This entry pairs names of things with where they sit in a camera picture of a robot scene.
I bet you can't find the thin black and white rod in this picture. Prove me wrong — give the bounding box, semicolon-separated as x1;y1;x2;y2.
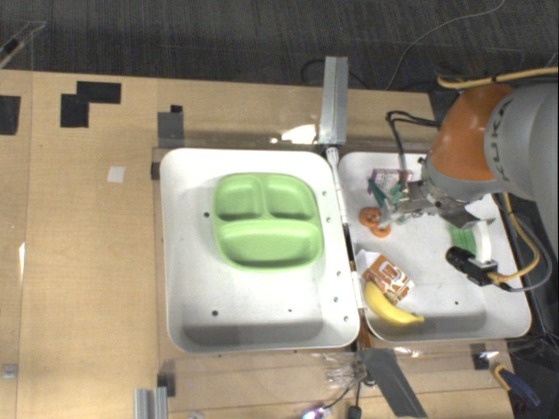
325;146;366;322

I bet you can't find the orange pretzel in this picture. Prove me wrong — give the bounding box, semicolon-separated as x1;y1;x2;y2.
358;206;392;239

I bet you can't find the pale wood board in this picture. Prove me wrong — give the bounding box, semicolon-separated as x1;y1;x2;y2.
155;78;514;419

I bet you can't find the green divided plate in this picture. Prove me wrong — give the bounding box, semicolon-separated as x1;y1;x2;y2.
211;172;326;272

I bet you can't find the yellow banana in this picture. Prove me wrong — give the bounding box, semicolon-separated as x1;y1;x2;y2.
363;280;426;326

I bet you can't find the orange and white carton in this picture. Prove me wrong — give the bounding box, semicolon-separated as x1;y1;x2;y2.
355;248;416;307

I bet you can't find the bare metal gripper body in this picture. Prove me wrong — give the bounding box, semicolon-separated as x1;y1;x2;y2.
400;180;478;230

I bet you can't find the purple and white carton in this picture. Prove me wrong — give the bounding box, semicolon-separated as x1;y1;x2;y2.
368;168;414;196

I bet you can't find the white plastic tray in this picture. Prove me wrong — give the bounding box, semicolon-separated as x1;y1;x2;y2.
338;151;534;345
158;147;362;355

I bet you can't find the green packet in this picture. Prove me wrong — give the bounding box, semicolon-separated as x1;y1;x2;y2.
449;223;480;258

